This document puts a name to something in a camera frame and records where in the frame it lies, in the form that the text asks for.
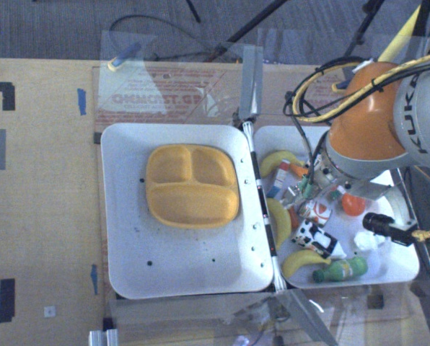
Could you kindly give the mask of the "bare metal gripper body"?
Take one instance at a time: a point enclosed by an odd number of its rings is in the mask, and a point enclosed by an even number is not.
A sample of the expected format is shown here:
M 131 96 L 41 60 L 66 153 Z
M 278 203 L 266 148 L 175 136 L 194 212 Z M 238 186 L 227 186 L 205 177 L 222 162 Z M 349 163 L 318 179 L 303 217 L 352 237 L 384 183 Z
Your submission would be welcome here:
M 320 152 L 313 164 L 313 175 L 308 172 L 301 177 L 296 185 L 295 203 L 303 203 L 325 196 L 345 179 L 344 173 L 338 169 L 327 152 Z

